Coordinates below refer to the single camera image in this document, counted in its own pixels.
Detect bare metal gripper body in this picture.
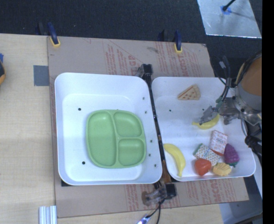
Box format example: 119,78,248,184
217,96,262,126

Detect yellow banana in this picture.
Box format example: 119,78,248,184
192,113,220,130
163,143,187,178

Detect white and orange carton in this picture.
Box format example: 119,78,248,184
209,129,228,157

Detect tan pizza slice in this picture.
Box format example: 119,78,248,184
177,84,201,101

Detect white plastic tray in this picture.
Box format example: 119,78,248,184
151,76,257,182
54,72,163,186

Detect purple grapes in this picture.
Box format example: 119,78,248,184
223,143,240,168

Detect white orange green packet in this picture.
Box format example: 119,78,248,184
192,143,222,167

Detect yellow ridged biscuit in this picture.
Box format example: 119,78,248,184
212,162,233,177

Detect orange-red toy pepper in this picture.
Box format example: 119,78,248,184
194,158,212,176

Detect thin black and white rod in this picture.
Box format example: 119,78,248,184
143,73,168,184

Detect green divided plate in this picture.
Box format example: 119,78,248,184
85,109,148,169

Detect brown cardboard board red print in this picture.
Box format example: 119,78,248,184
47,36,250,218

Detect black cylinder on white bracket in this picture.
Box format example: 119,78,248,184
241,119,262,156

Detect black block with thin wires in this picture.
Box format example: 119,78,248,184
164,183,177,199
136,63,154,79

